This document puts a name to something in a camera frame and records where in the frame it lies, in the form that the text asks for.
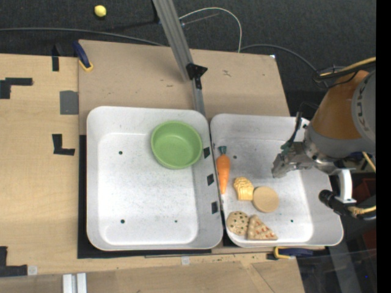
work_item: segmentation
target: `orange carrot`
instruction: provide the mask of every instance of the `orange carrot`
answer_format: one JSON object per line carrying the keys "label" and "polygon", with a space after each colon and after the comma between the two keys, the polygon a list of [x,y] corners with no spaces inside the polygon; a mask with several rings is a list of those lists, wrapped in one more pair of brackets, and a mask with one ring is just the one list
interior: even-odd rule
{"label": "orange carrot", "polygon": [[230,177],[230,158],[226,155],[227,147],[219,146],[221,155],[216,159],[217,176],[219,177],[219,185],[221,194],[225,194],[228,179]]}

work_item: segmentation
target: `green plate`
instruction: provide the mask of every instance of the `green plate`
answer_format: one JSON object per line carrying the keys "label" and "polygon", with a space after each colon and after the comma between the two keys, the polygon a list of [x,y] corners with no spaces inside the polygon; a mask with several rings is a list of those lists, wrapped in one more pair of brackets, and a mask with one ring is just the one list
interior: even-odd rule
{"label": "green plate", "polygon": [[152,132],[151,147],[158,162],[171,169],[186,168],[197,162],[202,153],[199,133],[182,121],[166,121]]}

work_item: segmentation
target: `toy pizza slice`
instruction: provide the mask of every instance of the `toy pizza slice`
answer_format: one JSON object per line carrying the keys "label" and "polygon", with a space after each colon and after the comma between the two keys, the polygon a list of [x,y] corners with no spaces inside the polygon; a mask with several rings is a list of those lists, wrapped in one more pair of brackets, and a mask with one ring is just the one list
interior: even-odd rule
{"label": "toy pizza slice", "polygon": [[257,215],[251,216],[247,228],[247,238],[249,240],[277,240],[278,237],[266,226]]}

